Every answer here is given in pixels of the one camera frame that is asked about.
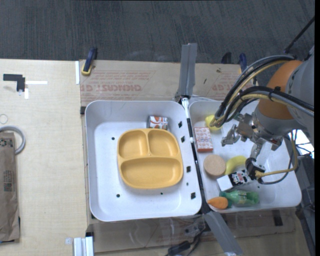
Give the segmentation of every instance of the green bottle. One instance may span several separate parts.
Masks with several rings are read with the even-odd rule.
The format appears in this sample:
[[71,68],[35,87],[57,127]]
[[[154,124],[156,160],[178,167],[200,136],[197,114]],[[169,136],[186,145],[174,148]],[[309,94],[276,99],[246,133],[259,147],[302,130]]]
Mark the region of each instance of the green bottle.
[[235,206],[252,206],[259,203],[259,194],[254,191],[233,190],[231,192],[221,191],[220,197],[224,197],[231,201]]

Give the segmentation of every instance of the tin can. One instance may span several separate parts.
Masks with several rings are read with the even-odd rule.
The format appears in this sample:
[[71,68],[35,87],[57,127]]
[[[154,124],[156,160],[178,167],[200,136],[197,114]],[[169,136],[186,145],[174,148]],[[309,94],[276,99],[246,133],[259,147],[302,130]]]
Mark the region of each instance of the tin can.
[[163,116],[148,116],[146,121],[147,128],[168,130],[168,118]]

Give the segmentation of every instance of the orange divided tray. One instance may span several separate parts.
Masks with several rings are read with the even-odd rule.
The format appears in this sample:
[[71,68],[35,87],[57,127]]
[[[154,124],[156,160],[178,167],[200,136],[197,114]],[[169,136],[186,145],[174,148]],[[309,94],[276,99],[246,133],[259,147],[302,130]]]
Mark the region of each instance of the orange divided tray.
[[117,143],[122,180],[136,189],[159,189],[177,184],[183,161],[175,136],[164,129],[132,129]]

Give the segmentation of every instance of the round wooden lid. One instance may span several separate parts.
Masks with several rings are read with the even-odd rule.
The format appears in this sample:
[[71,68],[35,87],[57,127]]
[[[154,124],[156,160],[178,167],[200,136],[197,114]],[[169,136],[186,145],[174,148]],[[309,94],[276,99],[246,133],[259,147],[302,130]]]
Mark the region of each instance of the round wooden lid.
[[225,160],[217,155],[208,155],[203,162],[204,170],[211,176],[220,176],[226,171]]

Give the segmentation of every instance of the beige tabletop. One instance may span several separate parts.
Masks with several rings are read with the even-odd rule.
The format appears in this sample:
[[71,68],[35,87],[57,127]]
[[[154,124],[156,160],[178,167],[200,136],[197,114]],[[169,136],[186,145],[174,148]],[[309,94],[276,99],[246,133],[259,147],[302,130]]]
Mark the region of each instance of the beige tabletop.
[[[128,63],[125,65],[123,70],[128,69]],[[205,69],[201,70],[207,69],[207,73],[211,74],[213,66],[203,65]],[[122,64],[115,61],[113,67],[121,70]],[[137,63],[133,67],[139,70]],[[155,70],[156,67],[159,66],[154,63],[150,69]],[[175,80],[173,86],[178,86],[179,64],[163,64],[162,67],[163,70],[169,67],[169,72],[175,74],[173,78],[167,76],[164,79]],[[219,74],[219,67],[214,68]],[[47,81],[47,84],[29,85],[28,99],[25,99],[24,93],[19,95],[16,91],[16,82],[0,80],[0,114],[8,117],[6,125],[19,127],[26,138],[24,150],[16,157],[20,239],[17,243],[1,244],[0,256],[71,256],[73,248],[66,241],[85,236],[90,216],[87,215],[86,203],[81,88],[76,84],[75,61],[1,59],[0,74],[23,75],[26,81]],[[149,75],[153,79],[157,77],[153,73]],[[203,79],[201,84],[210,80],[207,80],[205,71],[200,77]],[[230,73],[221,81],[228,79]],[[217,83],[215,76],[212,76],[210,83]],[[144,86],[143,80],[138,86]],[[210,92],[220,87],[213,86]],[[245,255],[309,255],[300,221],[294,211],[283,216],[283,222],[292,227],[290,231],[255,237],[242,234],[237,239]],[[258,228],[252,223],[243,230],[250,232]],[[162,256],[166,251],[167,248],[154,248],[102,254]],[[201,243],[194,255],[222,256],[224,253],[217,241],[210,241]]]

